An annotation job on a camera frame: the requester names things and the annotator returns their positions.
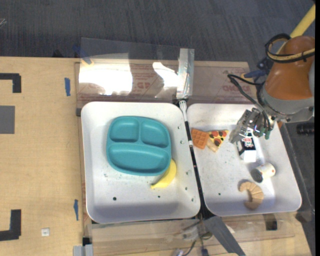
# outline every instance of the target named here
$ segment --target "white tray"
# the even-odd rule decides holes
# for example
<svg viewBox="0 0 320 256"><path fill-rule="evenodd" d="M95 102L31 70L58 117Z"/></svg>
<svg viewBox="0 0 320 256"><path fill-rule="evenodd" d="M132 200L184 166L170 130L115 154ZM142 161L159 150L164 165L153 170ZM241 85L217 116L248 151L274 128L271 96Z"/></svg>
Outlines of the white tray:
<svg viewBox="0 0 320 256"><path fill-rule="evenodd" d="M252 107L246 104L193 104L187 110L187 118L190 129L226 129L231 132L244 111ZM274 126L269 140L253 139L257 150L257 161L254 163L245 163L239 157L236 145L228 141L229 134L216 153L208 147L194 148L207 208L221 217L294 212L299 209L301 194L278 126ZM250 170L265 162L274 165L276 175L259 183L264 200L256 210L250 210L244 206L248 194L238 191L239 183L244 180L253 182Z"/></svg>
<svg viewBox="0 0 320 256"><path fill-rule="evenodd" d="M159 176L136 176L113 169L106 155L107 133L120 116L162 122L169 130L176 177L151 189ZM97 223L186 219L200 210L199 192L182 112L170 103L90 102L81 111L86 208Z"/></svg>

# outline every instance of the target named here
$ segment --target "pizza slice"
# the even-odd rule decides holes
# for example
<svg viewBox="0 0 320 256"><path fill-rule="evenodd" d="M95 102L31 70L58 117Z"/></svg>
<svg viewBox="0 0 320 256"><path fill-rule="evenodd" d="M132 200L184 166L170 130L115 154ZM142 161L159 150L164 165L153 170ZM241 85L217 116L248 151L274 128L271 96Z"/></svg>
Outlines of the pizza slice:
<svg viewBox="0 0 320 256"><path fill-rule="evenodd" d="M217 152L225 141L229 130L210 130L207 133L209 134L209 139L206 143L207 147L213 152Z"/></svg>

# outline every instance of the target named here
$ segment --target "wooden table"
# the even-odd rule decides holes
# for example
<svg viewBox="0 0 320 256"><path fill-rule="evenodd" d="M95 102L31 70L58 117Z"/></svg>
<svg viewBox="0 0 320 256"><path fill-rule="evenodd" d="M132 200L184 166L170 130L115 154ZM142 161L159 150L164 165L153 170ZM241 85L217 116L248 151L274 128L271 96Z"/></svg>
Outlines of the wooden table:
<svg viewBox="0 0 320 256"><path fill-rule="evenodd" d="M15 106L14 134L0 134L0 231L10 229L11 210L21 210L21 236L0 241L0 255L71 256L73 246L82 244L77 63L76 58L0 57L0 73L19 73L22 85L21 93L13 93L12 81L0 80L0 106ZM70 79L70 96L65 78ZM301 224L293 215L290 220L293 237L240 246L248 255L310 255ZM45 228L49 236L42 236ZM221 245L208 250L210 255L226 253ZM199 252L197 247L190 255Z"/></svg>

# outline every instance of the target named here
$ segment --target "orange block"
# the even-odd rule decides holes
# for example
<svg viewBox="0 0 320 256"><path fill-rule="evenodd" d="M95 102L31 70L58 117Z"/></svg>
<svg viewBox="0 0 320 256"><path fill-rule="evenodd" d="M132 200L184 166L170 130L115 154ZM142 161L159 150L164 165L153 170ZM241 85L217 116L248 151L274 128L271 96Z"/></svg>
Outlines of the orange block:
<svg viewBox="0 0 320 256"><path fill-rule="evenodd" d="M191 130L191 137L192 137L193 145L203 150L209 139L209 133L193 128Z"/></svg>

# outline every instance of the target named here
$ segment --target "blue plate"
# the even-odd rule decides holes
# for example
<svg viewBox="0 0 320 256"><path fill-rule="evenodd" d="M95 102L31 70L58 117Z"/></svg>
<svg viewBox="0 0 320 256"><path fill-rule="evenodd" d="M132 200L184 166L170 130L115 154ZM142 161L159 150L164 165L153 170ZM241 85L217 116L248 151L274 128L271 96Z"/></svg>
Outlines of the blue plate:
<svg viewBox="0 0 320 256"><path fill-rule="evenodd" d="M159 121L140 116L120 116L111 123L107 135L106 156L119 172L157 176L171 161L168 129Z"/></svg>

